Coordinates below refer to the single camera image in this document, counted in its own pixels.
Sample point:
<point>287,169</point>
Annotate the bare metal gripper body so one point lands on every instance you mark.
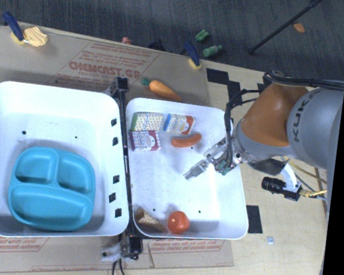
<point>221,155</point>

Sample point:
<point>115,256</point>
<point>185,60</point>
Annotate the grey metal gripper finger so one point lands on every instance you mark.
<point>193,167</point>
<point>198,172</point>

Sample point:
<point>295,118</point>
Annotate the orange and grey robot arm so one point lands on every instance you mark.
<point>310,126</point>

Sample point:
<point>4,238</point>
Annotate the orange sausage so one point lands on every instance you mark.
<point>186,140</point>

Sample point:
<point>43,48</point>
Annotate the white plastic tray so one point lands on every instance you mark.
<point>69,112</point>
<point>166,183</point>

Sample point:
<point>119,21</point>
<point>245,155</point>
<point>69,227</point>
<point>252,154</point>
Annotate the blue and orange carton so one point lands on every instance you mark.
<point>180,124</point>

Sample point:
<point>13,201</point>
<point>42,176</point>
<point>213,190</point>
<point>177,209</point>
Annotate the red tomato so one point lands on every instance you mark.
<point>178,222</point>

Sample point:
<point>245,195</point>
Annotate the red and white carton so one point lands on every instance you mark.
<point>145,140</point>

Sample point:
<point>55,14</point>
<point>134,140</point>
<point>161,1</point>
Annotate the green and yellow carton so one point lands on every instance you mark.
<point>147,121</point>

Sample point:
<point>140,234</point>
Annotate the brown bread slice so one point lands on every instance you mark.
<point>149,219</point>

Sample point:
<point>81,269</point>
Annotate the orange carrot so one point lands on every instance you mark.
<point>163,90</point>

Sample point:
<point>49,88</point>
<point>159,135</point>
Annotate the small white square piece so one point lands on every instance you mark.
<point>270,240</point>

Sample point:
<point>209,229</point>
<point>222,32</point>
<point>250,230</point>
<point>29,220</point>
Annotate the green toy vegetable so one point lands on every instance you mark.
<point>211,51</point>
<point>201,35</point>

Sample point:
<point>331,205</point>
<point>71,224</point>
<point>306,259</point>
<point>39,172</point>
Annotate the pink toy food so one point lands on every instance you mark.
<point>126,40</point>

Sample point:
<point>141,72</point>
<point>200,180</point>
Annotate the blue divided plate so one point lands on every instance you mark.
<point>52,190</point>

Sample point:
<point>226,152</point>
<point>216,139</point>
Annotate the orange toy food piece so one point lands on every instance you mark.
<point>299,27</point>

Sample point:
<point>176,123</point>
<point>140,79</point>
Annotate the brown cardboard board red print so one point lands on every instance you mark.
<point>75,59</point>

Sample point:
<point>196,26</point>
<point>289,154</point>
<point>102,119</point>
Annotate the black cylinder on white bracket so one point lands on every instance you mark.
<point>275,185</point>

